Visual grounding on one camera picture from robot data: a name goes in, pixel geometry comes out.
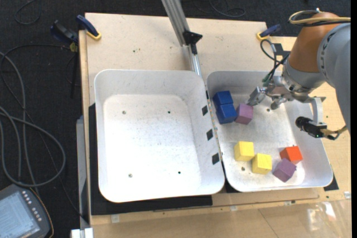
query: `black floor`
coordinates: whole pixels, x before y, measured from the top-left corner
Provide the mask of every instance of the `black floor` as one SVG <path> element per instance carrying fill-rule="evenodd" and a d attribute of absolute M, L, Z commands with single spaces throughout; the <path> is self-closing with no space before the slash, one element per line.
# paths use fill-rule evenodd
<path fill-rule="evenodd" d="M 37 126 L 53 135 L 65 151 L 66 165 L 61 176 L 37 190 L 52 218 L 54 237 L 69 237 L 71 229 L 79 228 L 76 120 L 81 116 L 81 96 L 77 86 L 74 97 L 70 97 L 73 53 L 68 50 L 69 45 L 52 37 L 50 27 L 59 20 L 65 27 L 77 31 L 75 17 L 84 12 L 164 16 L 165 10 L 160 0 L 38 0 L 24 6 L 29 1 L 0 0 L 0 52 L 8 53 L 22 76 L 27 121 L 31 117 Z M 280 24 L 277 36 L 297 36 L 299 27 L 287 23 L 289 16 L 297 11 L 318 7 L 339 16 L 351 16 L 351 0 L 211 0 L 211 3 L 209 0 L 183 0 L 182 6 L 187 17 L 264 21 L 268 27 Z M 24 104 L 20 81 L 8 61 L 3 60 L 1 67 L 0 106 L 12 116 L 21 118 Z M 4 128 L 3 155 L 7 170 L 17 180 L 16 132 L 8 119 L 0 116 L 0 120 Z M 20 124 L 18 132 L 23 141 Z M 46 182 L 61 167 L 59 148 L 30 127 L 26 128 L 26 138 L 34 180 Z M 24 156 L 22 143 L 20 180 L 33 184 Z M 0 189 L 10 184 L 1 168 Z"/>

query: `device screen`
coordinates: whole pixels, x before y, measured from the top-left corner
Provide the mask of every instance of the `device screen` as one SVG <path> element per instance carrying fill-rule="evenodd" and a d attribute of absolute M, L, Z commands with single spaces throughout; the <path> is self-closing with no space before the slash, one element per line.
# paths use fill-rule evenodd
<path fill-rule="evenodd" d="M 18 191 L 0 200 L 0 238 L 26 238 L 39 230 Z"/>

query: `block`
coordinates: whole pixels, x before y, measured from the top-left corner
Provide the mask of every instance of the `block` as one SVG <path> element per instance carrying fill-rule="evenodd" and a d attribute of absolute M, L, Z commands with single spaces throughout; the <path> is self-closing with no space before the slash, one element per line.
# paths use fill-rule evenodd
<path fill-rule="evenodd" d="M 252 172 L 267 174 L 272 170 L 272 156 L 257 153 L 252 159 Z"/>
<path fill-rule="evenodd" d="M 237 107 L 237 118 L 235 122 L 241 124 L 249 124 L 253 119 L 253 107 L 244 103 L 241 103 Z"/>
<path fill-rule="evenodd" d="M 233 104 L 233 99 L 229 90 L 219 91 L 213 96 L 213 103 L 216 110 L 224 104 Z"/>
<path fill-rule="evenodd" d="M 236 161 L 247 162 L 254 158 L 253 142 L 239 141 L 234 146 L 234 158 Z"/>
<path fill-rule="evenodd" d="M 286 147 L 280 151 L 280 157 L 289 160 L 293 164 L 302 161 L 302 155 L 298 146 Z"/>
<path fill-rule="evenodd" d="M 232 123 L 237 118 L 237 113 L 233 104 L 220 105 L 216 111 L 220 124 Z"/>
<path fill-rule="evenodd" d="M 296 165 L 283 158 L 275 167 L 273 175 L 283 182 L 287 182 L 295 173 Z"/>

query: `prosthetic hand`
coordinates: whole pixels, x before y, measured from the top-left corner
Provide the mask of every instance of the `prosthetic hand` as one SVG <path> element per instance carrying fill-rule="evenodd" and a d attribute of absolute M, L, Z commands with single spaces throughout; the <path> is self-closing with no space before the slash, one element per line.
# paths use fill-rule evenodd
<path fill-rule="evenodd" d="M 302 14 L 313 16 L 296 20 Z M 332 140 L 345 130 L 351 133 L 350 18 L 316 10 L 297 12 L 289 21 L 303 28 L 291 53 L 278 63 L 283 64 L 281 76 L 272 76 L 275 66 L 263 87 L 257 87 L 251 93 L 247 104 L 259 104 L 266 96 L 273 100 L 272 109 L 292 100 L 309 103 L 313 107 L 313 119 L 297 118 L 296 125 L 301 130 L 316 138 L 325 137 Z M 322 121 L 322 102 L 325 98 L 309 96 L 324 82 L 335 88 L 346 123 L 346 126 L 337 131 L 328 130 Z"/>

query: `white tray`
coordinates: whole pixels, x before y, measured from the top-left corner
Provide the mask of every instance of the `white tray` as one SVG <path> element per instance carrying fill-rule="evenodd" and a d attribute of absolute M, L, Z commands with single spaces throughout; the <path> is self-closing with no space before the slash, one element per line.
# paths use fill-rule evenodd
<path fill-rule="evenodd" d="M 103 70 L 94 90 L 99 189 L 107 200 L 222 189 L 224 172 L 201 77 L 192 71 Z"/>
<path fill-rule="evenodd" d="M 262 86 L 266 74 L 266 71 L 212 72 L 207 78 L 209 97 L 212 99 L 218 91 L 229 90 L 237 108 L 240 103 L 245 103 L 254 88 Z M 219 124 L 212 103 L 225 175 L 230 185 L 240 192 L 256 192 L 330 184 L 333 173 L 322 140 L 295 126 L 299 116 L 312 118 L 310 105 L 290 101 L 271 110 L 271 103 L 271 98 L 266 97 L 254 106 L 253 120 L 248 125 L 236 122 Z M 252 173 L 251 161 L 237 162 L 234 159 L 234 145 L 238 141 L 253 142 L 255 153 L 271 155 L 273 170 L 281 160 L 279 152 L 285 147 L 299 146 L 303 161 L 297 164 L 294 175 L 287 182 L 282 182 L 272 172 L 255 174 Z"/>

